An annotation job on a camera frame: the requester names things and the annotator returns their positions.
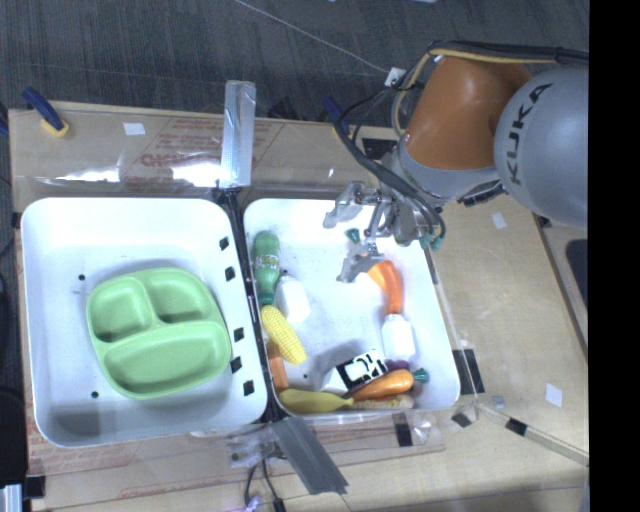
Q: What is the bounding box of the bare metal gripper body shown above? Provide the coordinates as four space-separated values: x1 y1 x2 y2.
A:
379 187 442 248

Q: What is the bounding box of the white plastic tray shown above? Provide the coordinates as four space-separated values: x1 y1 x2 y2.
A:
19 196 270 449
242 196 462 417

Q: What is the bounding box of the white bottle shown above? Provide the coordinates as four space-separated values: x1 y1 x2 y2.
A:
380 313 418 361
274 273 313 324

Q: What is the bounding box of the green bottle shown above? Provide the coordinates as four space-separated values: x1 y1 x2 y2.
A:
251 230 282 308

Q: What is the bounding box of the yellow corn cob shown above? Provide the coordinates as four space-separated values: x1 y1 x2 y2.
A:
259 304 309 366

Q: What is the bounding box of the black and white can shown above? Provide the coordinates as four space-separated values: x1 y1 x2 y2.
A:
335 349 390 392

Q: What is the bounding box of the orange carrot green top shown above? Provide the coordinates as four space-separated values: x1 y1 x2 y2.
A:
348 367 431 403

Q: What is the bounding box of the tan hot dog bun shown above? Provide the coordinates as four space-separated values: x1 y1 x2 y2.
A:
349 393 417 412

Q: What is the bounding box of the yellow banana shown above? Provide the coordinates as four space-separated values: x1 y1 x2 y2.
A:
278 387 356 415

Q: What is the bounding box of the green divided plate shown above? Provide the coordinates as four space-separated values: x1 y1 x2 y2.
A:
85 266 233 401

